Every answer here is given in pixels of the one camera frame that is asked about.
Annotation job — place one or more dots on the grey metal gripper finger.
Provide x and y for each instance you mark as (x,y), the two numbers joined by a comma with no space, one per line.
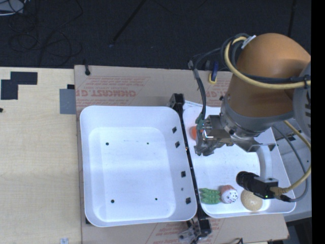
(210,149)
(200,146)

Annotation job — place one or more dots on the pink and white sushi roll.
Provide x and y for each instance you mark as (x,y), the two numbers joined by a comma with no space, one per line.
(228,194)

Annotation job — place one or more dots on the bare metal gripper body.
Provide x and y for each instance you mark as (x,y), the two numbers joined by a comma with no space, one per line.
(218,131)

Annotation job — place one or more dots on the white plastic tray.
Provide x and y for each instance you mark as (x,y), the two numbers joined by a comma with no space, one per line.
(223,169)
(137,166)

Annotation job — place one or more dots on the green pea pods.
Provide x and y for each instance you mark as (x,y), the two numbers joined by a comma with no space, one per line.
(209,196)

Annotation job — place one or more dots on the beige round biscuit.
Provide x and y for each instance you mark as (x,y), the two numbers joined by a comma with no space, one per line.
(251,201)

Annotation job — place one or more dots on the orange carrot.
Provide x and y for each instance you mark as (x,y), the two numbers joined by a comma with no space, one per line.
(193,133)

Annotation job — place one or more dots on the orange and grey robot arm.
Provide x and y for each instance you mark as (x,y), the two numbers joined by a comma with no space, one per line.
(264,67)

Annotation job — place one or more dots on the black cylinder on white bracket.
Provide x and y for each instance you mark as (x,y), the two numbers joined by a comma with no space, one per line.
(250,182)

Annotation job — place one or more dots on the brown cardboard board red print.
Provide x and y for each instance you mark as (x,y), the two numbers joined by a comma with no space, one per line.
(157,85)

